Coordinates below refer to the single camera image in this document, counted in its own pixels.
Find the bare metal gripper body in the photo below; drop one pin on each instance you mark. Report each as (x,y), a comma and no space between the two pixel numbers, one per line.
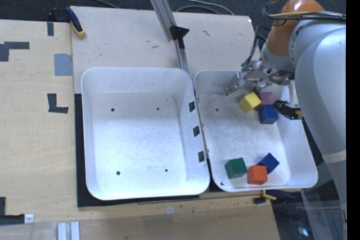
(257,73)

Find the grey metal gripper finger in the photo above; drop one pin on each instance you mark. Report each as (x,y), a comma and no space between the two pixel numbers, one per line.
(234,85)
(258,89)

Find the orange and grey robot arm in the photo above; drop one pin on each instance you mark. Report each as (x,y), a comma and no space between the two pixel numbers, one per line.
(320,70)

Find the pink cube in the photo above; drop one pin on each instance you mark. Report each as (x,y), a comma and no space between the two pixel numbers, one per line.
(267,98)

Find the yellow cube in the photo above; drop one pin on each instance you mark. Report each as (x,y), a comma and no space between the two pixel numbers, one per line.
(249,102)

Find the blue cube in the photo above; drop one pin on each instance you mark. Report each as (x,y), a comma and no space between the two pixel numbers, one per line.
(267,115)
(271,161)

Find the white plastic tray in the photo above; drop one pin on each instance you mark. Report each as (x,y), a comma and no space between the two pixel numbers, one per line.
(242,140)
(135,135)

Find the green cube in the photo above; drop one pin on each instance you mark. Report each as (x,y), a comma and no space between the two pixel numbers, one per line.
(235,168)

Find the orange cube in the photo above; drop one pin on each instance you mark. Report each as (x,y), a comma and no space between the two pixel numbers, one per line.
(256,174)

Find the pale wood board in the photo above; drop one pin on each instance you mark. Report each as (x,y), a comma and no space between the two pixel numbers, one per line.
(126,42)

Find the black cylinder on white bracket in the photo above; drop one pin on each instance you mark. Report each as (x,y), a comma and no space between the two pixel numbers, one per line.
(284,109)

